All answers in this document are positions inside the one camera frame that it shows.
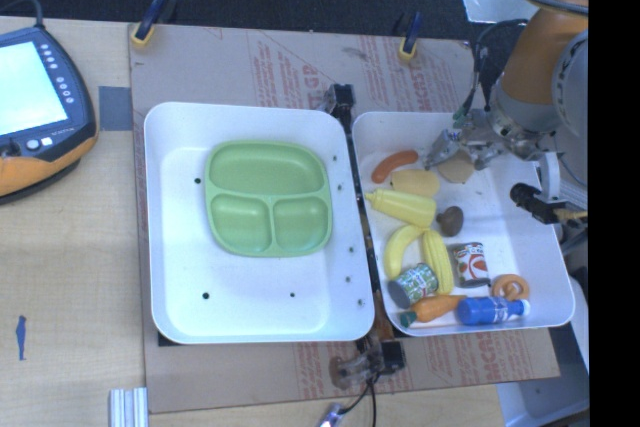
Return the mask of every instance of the toy banana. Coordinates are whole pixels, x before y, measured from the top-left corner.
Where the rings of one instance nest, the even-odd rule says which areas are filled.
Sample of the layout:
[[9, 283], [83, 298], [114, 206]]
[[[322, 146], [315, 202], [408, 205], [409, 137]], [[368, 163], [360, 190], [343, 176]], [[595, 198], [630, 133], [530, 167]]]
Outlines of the toy banana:
[[453, 290], [453, 269], [447, 246], [436, 230], [426, 230], [422, 235], [422, 259], [438, 278], [436, 294], [450, 294]]
[[402, 270], [402, 258], [407, 246], [416, 240], [424, 228], [405, 224], [391, 234], [384, 248], [384, 272], [389, 279], [396, 279]]

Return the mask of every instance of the metal bracket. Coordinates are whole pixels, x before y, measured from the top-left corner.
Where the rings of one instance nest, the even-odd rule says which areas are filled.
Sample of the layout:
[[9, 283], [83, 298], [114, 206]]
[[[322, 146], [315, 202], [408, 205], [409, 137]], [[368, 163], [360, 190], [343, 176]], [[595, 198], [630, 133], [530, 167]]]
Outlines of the metal bracket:
[[109, 391], [109, 427], [147, 427], [147, 389]]
[[350, 386], [367, 382], [379, 375], [391, 375], [402, 370], [405, 365], [404, 349], [394, 339], [380, 340], [377, 326], [361, 340], [366, 347], [350, 359], [332, 358], [329, 362], [329, 374], [334, 386], [346, 390]]
[[540, 185], [542, 194], [540, 199], [547, 203], [558, 201], [560, 197], [560, 164], [558, 154], [545, 152], [538, 161], [540, 166]]
[[356, 100], [351, 84], [331, 84], [316, 110], [331, 114], [342, 124], [347, 134], [351, 133], [351, 109]]

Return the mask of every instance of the cardboard sheet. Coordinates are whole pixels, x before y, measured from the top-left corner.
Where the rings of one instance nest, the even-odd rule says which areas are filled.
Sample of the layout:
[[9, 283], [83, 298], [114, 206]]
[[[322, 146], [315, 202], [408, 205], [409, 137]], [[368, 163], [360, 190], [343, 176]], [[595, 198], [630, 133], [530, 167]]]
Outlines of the cardboard sheet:
[[[405, 63], [397, 57], [399, 44], [395, 37], [160, 25], [147, 46], [130, 45], [150, 412], [354, 396], [361, 388], [341, 390], [329, 375], [332, 358], [358, 354], [352, 342], [186, 346], [159, 336], [151, 317], [146, 219], [143, 122], [149, 109], [167, 101], [315, 109], [339, 83], [354, 87], [354, 119], [367, 111], [455, 111], [471, 85], [468, 45], [419, 40], [416, 57]], [[401, 343], [407, 366], [380, 379], [376, 392], [559, 375], [547, 329]]]

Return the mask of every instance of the green divided plate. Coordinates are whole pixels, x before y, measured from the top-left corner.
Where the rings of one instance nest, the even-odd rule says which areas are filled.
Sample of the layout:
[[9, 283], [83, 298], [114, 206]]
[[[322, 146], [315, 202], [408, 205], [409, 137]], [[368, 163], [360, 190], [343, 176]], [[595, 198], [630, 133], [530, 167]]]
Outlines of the green divided plate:
[[307, 148], [261, 140], [230, 141], [207, 158], [209, 225], [231, 253], [301, 256], [331, 236], [331, 192], [324, 164]]

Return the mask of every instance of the blue bottle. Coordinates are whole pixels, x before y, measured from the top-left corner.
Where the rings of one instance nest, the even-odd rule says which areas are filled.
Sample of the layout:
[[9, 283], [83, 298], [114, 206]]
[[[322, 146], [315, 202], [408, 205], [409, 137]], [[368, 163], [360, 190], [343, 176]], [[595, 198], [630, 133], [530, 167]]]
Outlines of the blue bottle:
[[509, 301], [501, 296], [467, 297], [458, 303], [456, 313], [460, 322], [468, 326], [499, 324], [513, 315], [524, 316], [531, 306], [525, 299]]

